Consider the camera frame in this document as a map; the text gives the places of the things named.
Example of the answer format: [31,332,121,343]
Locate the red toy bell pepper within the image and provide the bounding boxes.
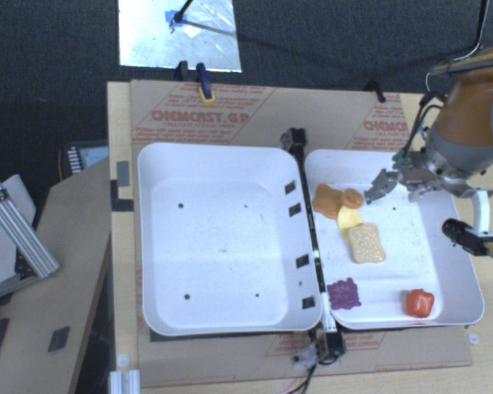
[405,288,435,318]

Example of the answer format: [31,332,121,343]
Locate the brown cardboard board red print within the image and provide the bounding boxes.
[129,79,474,388]

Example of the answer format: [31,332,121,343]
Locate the black cylinder on white bracket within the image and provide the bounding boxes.
[441,189,493,257]

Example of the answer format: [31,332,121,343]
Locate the purple toy grapes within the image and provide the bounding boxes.
[326,277,362,311]

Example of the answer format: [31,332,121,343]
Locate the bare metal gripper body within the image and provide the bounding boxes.
[397,151,485,199]

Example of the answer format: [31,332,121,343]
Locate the yellow toy cheese slice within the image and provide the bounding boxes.
[336,204,364,240]

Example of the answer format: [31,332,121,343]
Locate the thin black and white rod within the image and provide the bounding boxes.
[293,142,332,332]

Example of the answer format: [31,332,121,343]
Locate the orange toy chicken piece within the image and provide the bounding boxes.
[311,183,347,220]

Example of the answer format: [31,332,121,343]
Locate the beige toy bread slice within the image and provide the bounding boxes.
[347,222,387,265]

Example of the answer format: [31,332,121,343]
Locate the white plastic tray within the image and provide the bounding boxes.
[136,141,324,337]
[302,149,486,331]

